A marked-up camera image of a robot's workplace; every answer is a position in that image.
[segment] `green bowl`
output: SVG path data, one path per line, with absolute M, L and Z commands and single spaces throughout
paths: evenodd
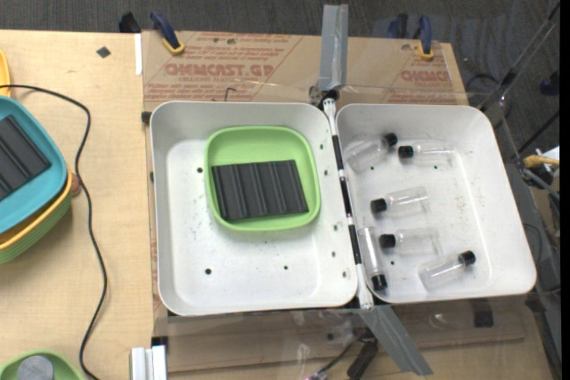
M 212 166 L 277 160 L 295 160 L 308 212 L 230 222 L 223 219 L 217 202 Z M 218 130 L 206 144 L 204 166 L 210 208 L 217 221 L 226 228 L 242 231 L 288 230 L 307 225 L 319 213 L 321 194 L 311 147 L 295 130 L 272 125 L 247 125 Z
M 86 378 L 63 355 L 53 350 L 34 350 L 21 354 L 0 366 L 0 380 L 18 380 L 18 368 L 22 361 L 34 355 L 45 356 L 53 364 L 53 378 L 56 380 L 86 380 Z

